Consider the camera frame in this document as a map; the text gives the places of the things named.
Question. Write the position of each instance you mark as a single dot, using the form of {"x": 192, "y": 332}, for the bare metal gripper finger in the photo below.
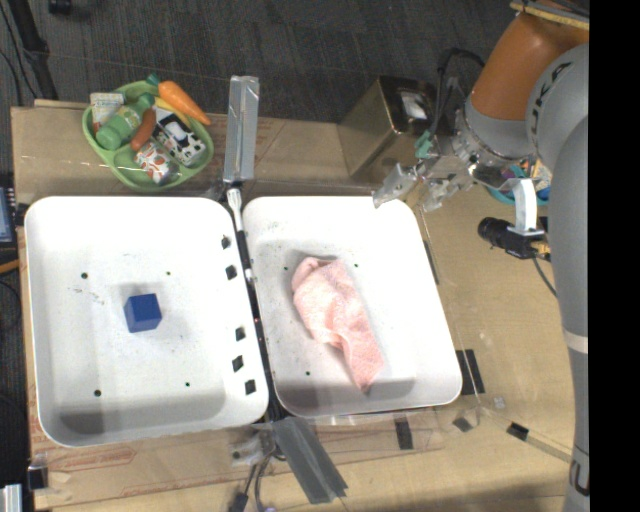
{"x": 395, "y": 187}
{"x": 436, "y": 196}

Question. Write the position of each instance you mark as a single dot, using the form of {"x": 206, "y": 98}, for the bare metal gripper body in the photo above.
{"x": 450, "y": 167}

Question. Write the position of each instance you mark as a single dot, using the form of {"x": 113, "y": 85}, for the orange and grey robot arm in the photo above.
{"x": 567, "y": 150}

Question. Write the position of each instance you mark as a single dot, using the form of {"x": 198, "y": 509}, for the shiny brown box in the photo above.
{"x": 372, "y": 135}

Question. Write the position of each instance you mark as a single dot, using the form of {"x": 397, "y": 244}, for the white plastic tray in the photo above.
{"x": 400, "y": 300}
{"x": 150, "y": 380}

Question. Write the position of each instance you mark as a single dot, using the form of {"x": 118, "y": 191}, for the brown cardboard board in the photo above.
{"x": 490, "y": 320}

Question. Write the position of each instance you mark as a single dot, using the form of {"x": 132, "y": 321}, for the pink cloth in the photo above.
{"x": 332, "y": 310}

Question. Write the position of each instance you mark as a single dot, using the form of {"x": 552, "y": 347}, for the cow print white carton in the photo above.
{"x": 182, "y": 140}

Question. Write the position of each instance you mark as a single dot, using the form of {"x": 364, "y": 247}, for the orange carrot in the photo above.
{"x": 182, "y": 101}

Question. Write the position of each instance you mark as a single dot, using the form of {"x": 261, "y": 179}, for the yellow banana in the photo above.
{"x": 170, "y": 109}

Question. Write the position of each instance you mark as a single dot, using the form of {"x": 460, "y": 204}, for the red print white can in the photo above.
{"x": 154, "y": 162}

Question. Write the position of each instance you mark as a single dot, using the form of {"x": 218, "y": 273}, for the brown sausage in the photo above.
{"x": 143, "y": 131}

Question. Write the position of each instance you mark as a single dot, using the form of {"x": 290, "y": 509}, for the green divided plate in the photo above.
{"x": 127, "y": 172}

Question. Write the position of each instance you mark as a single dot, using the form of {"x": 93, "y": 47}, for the blue cube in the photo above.
{"x": 143, "y": 314}

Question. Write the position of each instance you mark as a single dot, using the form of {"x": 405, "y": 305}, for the green bottle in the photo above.
{"x": 116, "y": 129}

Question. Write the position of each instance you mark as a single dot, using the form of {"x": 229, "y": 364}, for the white packet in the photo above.
{"x": 104, "y": 107}

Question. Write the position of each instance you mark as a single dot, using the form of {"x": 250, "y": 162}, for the black cylinder on white bracket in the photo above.
{"x": 510, "y": 239}

